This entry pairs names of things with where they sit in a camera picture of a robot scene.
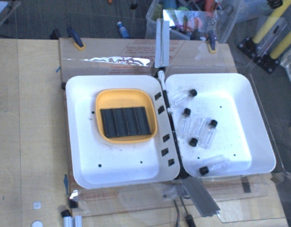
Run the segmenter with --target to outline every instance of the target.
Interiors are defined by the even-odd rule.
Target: floor
[[[107,0],[16,1],[20,1],[21,5],[15,16],[10,17],[0,28],[0,38],[50,39],[50,34],[56,28],[61,36],[68,37],[66,29],[69,26],[75,28],[81,37],[121,38],[116,26],[121,20],[130,29],[132,37],[143,39],[147,28],[145,15],[152,2],[113,0],[113,4],[108,4]],[[136,2],[138,7],[132,10],[131,4]],[[285,29],[291,30],[291,6],[282,17],[287,23]],[[263,108],[261,113],[277,158],[274,182],[291,226],[291,81],[284,67],[278,66],[272,74],[268,74],[237,47],[246,37],[256,33],[260,19],[235,24],[227,43],[240,73],[253,82],[257,99]],[[283,35],[279,35],[274,44],[282,38]]]

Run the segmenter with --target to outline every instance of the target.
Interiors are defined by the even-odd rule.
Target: white tray
[[[99,92],[134,88],[147,93],[154,104],[158,132],[147,142],[112,144],[99,133],[95,100]],[[84,188],[114,187],[168,181],[180,170],[176,147],[160,84],[150,76],[77,76],[66,84],[73,174]],[[163,142],[163,136],[169,139]]]
[[[182,90],[196,89],[198,95],[173,112],[174,125],[185,107],[194,114],[218,121],[212,147],[191,147],[179,140],[185,170],[201,176],[199,168],[211,159],[228,157],[232,167],[210,177],[251,175],[271,172],[276,164],[273,148],[247,78],[237,73],[177,74],[166,80],[168,97]]]
[[[113,88],[134,88],[147,93],[154,104],[158,132],[147,142],[112,144],[99,133],[95,101],[99,92]],[[211,157],[230,158],[233,167],[209,177],[251,175],[271,172],[275,156],[254,93],[247,78],[236,73],[177,74],[166,80],[171,98],[181,90],[196,89],[189,104],[192,114],[218,121],[217,134],[210,149],[191,147],[179,140],[185,170],[200,176],[199,168]],[[168,114],[158,81],[150,76],[77,76],[66,84],[73,174],[84,188],[115,187],[168,181],[176,178],[180,164]],[[163,106],[164,111],[158,114]],[[176,122],[184,109],[173,112]]]

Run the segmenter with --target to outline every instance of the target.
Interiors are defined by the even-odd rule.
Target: vial
[[[178,95],[175,95],[173,98],[171,98],[170,106],[173,108],[176,108],[184,104],[186,101],[192,100],[195,96],[197,96],[197,94],[198,93],[195,89],[191,89],[191,90],[179,93]]]
[[[118,22],[117,25],[118,25],[118,28],[119,28],[119,32],[121,34],[121,37],[123,39],[130,39],[131,37],[130,37],[127,29],[122,25],[122,22]]]
[[[225,171],[231,168],[231,160],[229,158],[219,159],[217,161],[208,163],[206,166],[200,167],[199,172],[201,175],[214,174]]]
[[[212,146],[213,139],[216,134],[216,127],[218,122],[216,120],[211,120],[208,125],[206,125],[205,129],[203,129],[203,132],[201,132],[201,136],[199,138],[199,145],[202,148],[210,148]]]
[[[191,110],[189,108],[185,108],[178,122],[177,135],[179,138],[183,139],[189,133],[189,127],[190,127],[190,122],[191,122],[190,115],[191,115]]]
[[[199,141],[199,138],[201,137],[201,132],[205,126],[206,123],[206,119],[202,118],[202,117],[195,117],[194,120],[192,120],[191,122],[191,131],[190,131],[190,135],[191,135],[191,139],[189,141],[189,145],[196,147],[197,143]]]

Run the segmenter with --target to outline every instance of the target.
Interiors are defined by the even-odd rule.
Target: blue clamp
[[[216,53],[216,38],[215,38],[215,34],[212,30],[208,31],[208,36],[207,39],[209,41],[208,44],[208,50],[210,53],[214,54]]]
[[[83,51],[85,49],[85,44],[81,41],[79,34],[71,27],[67,28],[67,32],[69,36],[74,39],[74,46],[78,50]]]

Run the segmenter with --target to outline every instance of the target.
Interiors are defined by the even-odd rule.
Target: black cable
[[[179,222],[180,222],[180,211],[179,211],[179,207],[177,205],[176,200],[174,200],[174,204],[175,204],[175,207],[176,207],[176,210],[177,210],[176,227],[178,227],[179,226]]]
[[[196,227],[196,224],[194,223],[194,218],[193,218],[193,216],[191,214],[188,213],[188,211],[186,209],[186,206],[185,206],[181,196],[180,196],[180,200],[181,200],[182,205],[183,205],[183,207],[185,209],[185,212],[186,212],[185,221],[186,221],[187,225],[189,227]]]
[[[183,207],[184,207],[184,210],[185,210],[186,214],[188,215],[188,212],[187,212],[187,209],[186,209],[186,206],[185,206],[185,204],[184,204],[184,202],[183,202],[182,197],[180,197],[180,200],[181,200],[181,202],[182,202],[182,205],[183,205]]]

